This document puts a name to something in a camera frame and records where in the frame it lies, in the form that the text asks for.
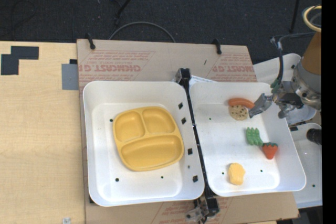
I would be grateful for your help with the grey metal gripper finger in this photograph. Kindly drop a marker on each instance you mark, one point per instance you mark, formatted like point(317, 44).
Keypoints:
point(284, 113)
point(260, 106)

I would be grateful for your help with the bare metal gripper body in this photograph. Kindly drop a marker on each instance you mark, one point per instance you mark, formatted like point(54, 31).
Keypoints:
point(291, 99)

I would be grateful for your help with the orange sausage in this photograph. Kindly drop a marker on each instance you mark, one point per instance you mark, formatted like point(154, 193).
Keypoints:
point(237, 101)

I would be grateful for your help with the beige chocolate chip biscuit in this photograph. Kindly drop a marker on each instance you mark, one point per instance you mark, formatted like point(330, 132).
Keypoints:
point(237, 113)

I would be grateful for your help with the green toy grapes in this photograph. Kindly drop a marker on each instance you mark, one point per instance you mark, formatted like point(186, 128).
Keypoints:
point(253, 137)

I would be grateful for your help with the red toy strawberry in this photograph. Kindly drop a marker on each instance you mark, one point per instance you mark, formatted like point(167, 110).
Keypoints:
point(270, 150)

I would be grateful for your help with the white plastic tray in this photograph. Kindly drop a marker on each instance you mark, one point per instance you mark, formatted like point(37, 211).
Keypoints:
point(225, 144)
point(105, 139)

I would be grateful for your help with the white printed paper label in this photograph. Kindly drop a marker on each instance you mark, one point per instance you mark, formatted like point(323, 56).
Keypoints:
point(202, 79)

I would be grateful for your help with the thin black rod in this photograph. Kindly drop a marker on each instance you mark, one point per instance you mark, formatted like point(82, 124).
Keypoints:
point(195, 128)

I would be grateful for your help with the yellow toy food piece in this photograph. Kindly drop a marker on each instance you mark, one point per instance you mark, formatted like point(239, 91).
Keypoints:
point(236, 174)

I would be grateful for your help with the brown cardboard board red print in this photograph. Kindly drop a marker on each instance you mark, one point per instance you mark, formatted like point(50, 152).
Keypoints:
point(162, 63)

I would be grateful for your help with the yellow divided plate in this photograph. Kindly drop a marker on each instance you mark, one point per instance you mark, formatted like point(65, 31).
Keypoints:
point(149, 150)

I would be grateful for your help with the black cylinder on white bracket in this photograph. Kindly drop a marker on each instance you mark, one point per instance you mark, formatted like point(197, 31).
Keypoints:
point(314, 136)

